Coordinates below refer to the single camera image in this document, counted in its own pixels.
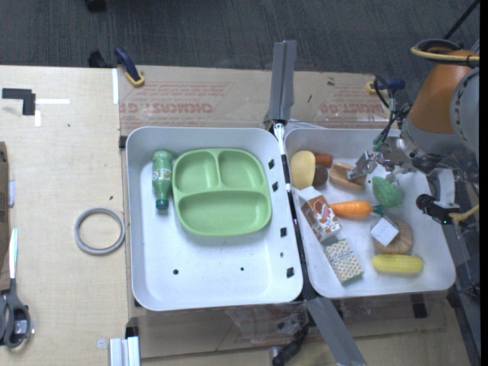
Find orange carrot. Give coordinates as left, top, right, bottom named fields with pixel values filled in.
left=329, top=200, right=386, bottom=220

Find white tape roll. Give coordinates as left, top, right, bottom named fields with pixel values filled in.
left=73, top=207, right=127, bottom=256

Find black cylinder on white bracket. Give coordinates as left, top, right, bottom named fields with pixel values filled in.
left=415, top=168, right=463, bottom=225

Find tan hot dog bun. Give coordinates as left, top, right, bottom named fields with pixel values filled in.
left=329, top=161, right=368, bottom=191

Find brown croissant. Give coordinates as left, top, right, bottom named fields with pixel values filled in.
left=373, top=219, right=414, bottom=255

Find white plastic tray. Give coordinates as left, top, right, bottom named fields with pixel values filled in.
left=125, top=126, right=305, bottom=313
left=283, top=127, right=458, bottom=300

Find green plastic bottle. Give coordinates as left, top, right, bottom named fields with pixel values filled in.
left=151, top=149, right=175, bottom=211

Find brown cardboard board red print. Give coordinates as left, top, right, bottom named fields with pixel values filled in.
left=117, top=65, right=448, bottom=359

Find green divided plate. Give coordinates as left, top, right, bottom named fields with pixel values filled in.
left=172, top=147, right=273, bottom=238

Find grey handled scissors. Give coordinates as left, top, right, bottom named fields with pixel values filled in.
left=0, top=226, right=34, bottom=349

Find green grapes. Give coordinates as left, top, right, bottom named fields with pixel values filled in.
left=371, top=175, right=404, bottom=210

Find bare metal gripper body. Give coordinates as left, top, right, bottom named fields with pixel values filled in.
left=375, top=135, right=422, bottom=175

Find orange patterned white box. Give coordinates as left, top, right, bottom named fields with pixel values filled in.
left=323, top=238, right=365, bottom=285

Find yellow corn cob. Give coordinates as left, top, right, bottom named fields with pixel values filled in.
left=371, top=253, right=425, bottom=275

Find orange and white carton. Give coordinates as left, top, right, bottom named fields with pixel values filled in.
left=300, top=185, right=342, bottom=242

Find white cube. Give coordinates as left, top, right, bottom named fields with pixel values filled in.
left=369, top=216, right=400, bottom=248

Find yellow potato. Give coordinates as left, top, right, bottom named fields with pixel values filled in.
left=289, top=149, right=317, bottom=191

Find brown kiwi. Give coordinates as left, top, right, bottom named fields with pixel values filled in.
left=312, top=163, right=330, bottom=188

